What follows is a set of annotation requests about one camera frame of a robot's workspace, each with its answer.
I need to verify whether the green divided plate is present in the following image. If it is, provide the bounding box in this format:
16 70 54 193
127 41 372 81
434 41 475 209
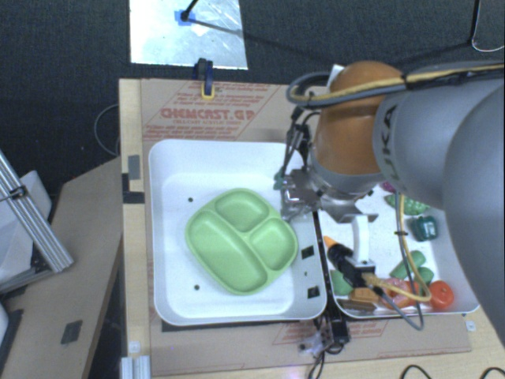
184 187 300 297

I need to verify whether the orange carrot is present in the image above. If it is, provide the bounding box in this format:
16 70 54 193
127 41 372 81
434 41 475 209
323 235 348 253

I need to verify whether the pink doughnut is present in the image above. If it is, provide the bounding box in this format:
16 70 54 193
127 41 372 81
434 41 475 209
379 277 422 310

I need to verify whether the brown cardboard board, red print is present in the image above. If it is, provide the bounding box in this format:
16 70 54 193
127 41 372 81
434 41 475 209
140 77 473 377

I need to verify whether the white plastic tray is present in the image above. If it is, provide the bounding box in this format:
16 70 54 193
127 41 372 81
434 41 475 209
315 182 481 317
148 138 329 328

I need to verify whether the green leafy toy vegetable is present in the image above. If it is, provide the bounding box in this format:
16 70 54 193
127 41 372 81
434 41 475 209
384 193 432 217

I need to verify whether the brown biscuit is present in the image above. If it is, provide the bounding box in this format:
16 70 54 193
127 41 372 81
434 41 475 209
339 286 382 312

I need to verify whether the dark green bell pepper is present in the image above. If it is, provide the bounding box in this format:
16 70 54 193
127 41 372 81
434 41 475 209
409 215 439 243

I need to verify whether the green rounded toy vegetable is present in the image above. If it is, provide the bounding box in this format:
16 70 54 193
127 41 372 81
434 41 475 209
330 268 354 297

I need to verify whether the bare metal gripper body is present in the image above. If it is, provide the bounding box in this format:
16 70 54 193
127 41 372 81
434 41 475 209
275 169 380 225

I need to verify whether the black block with thin wires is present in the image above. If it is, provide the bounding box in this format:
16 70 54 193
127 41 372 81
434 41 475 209
298 317 353 357

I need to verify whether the thin black rod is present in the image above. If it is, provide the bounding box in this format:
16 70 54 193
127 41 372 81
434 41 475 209
312 210 337 325

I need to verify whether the red tomato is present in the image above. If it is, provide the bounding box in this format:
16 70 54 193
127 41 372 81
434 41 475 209
427 280 455 312

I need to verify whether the green pea pod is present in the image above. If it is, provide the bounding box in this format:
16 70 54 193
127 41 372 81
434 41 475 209
413 266 436 288
389 250 428 280

